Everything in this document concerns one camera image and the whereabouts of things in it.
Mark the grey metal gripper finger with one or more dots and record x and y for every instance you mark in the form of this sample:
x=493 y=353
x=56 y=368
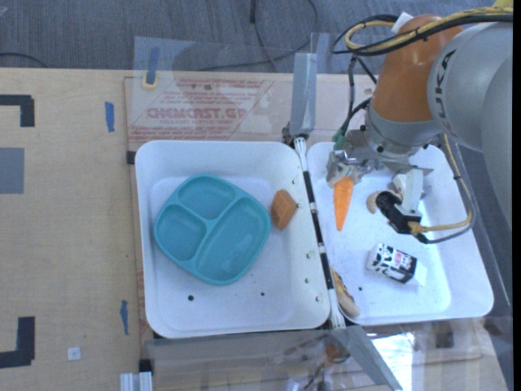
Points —
x=355 y=173
x=334 y=169

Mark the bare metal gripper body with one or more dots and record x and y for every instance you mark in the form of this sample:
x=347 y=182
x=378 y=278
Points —
x=376 y=153

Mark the orange toy carrot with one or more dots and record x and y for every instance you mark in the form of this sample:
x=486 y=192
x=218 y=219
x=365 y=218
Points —
x=343 y=202

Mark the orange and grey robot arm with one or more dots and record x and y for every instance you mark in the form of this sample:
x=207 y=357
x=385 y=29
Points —
x=468 y=88

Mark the beige curved toy food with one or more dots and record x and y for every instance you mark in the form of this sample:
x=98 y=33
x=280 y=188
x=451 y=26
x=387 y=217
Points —
x=371 y=203

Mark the brown toy biscuit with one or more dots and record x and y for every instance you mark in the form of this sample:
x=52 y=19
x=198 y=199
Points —
x=283 y=209

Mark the black and white carton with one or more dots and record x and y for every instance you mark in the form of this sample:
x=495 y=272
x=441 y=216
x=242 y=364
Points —
x=390 y=261

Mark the toy pizza slice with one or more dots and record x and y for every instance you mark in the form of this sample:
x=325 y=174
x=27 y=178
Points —
x=346 y=295

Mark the white plastic tray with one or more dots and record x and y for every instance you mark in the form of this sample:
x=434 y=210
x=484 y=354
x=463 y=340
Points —
x=244 y=308
x=447 y=267

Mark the blue divided plate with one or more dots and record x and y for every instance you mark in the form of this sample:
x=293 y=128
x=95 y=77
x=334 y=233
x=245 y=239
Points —
x=211 y=230

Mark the brown cardboard board red print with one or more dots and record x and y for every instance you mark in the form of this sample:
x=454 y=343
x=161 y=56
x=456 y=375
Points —
x=195 y=112

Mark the black cylinder on white bracket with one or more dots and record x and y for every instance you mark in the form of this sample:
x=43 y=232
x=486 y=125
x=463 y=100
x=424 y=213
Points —
x=401 y=214

